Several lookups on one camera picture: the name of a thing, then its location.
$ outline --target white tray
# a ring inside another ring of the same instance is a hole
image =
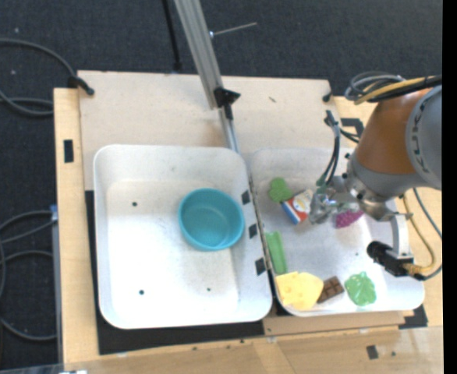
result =
[[[188,192],[213,187],[241,204],[246,230],[230,249],[200,252],[181,236],[177,209]],[[242,323],[272,303],[246,164],[214,147],[106,146],[94,158],[98,296],[123,329]]]
[[[345,171],[346,152],[340,154],[336,174]],[[295,192],[315,190],[315,181],[324,172],[331,150],[326,149],[267,149],[256,152],[251,158],[255,203],[264,232],[280,231],[284,244],[288,272],[307,272],[322,280],[337,276],[342,284],[352,276],[365,271],[374,282],[377,300],[374,304],[359,307],[344,292],[342,295],[316,304],[309,311],[285,307],[295,316],[317,316],[336,313],[366,311],[401,311],[418,307],[424,299],[421,282],[411,277],[393,277],[367,255],[367,246],[378,240],[392,244],[389,223],[380,223],[363,215],[347,228],[335,229],[331,220],[312,225],[308,220],[294,225],[278,203],[267,192],[273,178],[282,177]],[[399,229],[407,232],[406,224]]]

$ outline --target blue bowl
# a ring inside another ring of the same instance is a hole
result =
[[[229,248],[244,232],[243,211],[234,199],[217,189],[197,189],[179,207],[183,237],[201,251]]]

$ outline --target yellow toy cheese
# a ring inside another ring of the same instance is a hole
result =
[[[292,272],[275,277],[277,291],[284,306],[310,310],[321,296],[324,282],[310,273]]]

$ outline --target brown toy chocolate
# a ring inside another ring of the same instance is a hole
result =
[[[324,289],[322,290],[321,296],[319,297],[317,303],[322,303],[331,299],[332,297],[345,292],[344,287],[339,282],[336,276],[328,278],[324,281]]]

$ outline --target black pole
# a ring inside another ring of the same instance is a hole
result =
[[[168,0],[161,0],[163,3],[163,9],[165,11],[166,23],[168,24],[169,38],[172,42],[173,55],[175,56],[175,63],[173,69],[178,72],[182,69],[182,63],[180,62],[179,48],[176,43],[175,29],[173,28],[172,14],[169,11]]]

